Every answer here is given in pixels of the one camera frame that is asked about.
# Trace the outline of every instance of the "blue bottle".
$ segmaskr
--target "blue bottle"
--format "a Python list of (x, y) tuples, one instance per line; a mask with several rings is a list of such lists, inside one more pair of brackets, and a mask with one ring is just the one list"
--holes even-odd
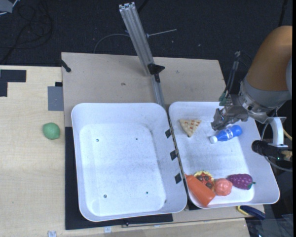
[(221, 130), (217, 135), (210, 137), (211, 143), (216, 143), (218, 141), (227, 141), (233, 137), (239, 136), (242, 133), (242, 129), (238, 125), (233, 125), (224, 130)]

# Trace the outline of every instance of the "tray with toy food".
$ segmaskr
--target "tray with toy food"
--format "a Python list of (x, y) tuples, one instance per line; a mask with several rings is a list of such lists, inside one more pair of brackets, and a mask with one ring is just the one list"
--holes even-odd
[[(221, 108), (218, 102), (175, 102), (169, 107), (189, 199), (203, 209), (275, 203), (279, 188), (271, 166), (251, 149), (252, 142), (260, 139), (255, 121), (237, 122), (241, 135), (213, 143), (216, 108)], [(205, 197), (198, 198), (193, 190), (199, 183), (211, 191)]]

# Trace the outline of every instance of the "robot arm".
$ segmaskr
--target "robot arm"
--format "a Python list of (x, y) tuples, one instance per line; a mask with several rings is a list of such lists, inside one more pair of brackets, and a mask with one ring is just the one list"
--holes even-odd
[(292, 38), (293, 27), (273, 30), (260, 46), (251, 67), (240, 84), (238, 95), (229, 95), (224, 107), (216, 109), (213, 130), (228, 124), (254, 118), (271, 124), (273, 143), (281, 147), (284, 141), (284, 117), (271, 117), (286, 101), (292, 99)]

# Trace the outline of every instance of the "green ball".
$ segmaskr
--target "green ball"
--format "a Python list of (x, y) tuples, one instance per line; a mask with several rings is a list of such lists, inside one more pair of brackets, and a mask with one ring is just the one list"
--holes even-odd
[(55, 140), (60, 136), (60, 129), (55, 123), (47, 123), (43, 125), (43, 133), (47, 139)]

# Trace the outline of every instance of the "dark floor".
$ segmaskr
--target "dark floor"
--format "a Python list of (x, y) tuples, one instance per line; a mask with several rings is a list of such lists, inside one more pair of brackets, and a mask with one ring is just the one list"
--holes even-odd
[[(148, 34), (176, 29), (149, 37), (155, 57), (218, 60), (227, 81), (240, 50), (232, 94), (265, 37), (293, 25), (293, 0), (20, 0), (12, 13), (0, 15), (0, 64), (60, 67), (62, 52), (136, 55), (128, 37), (99, 42), (125, 33), (118, 6), (127, 2), (135, 2)], [(284, 128), (292, 135), (292, 100), (278, 114), (287, 117)], [(265, 138), (271, 137), (267, 130)], [(293, 212), (293, 178), (274, 172), (284, 192), (270, 217), (280, 219)]]

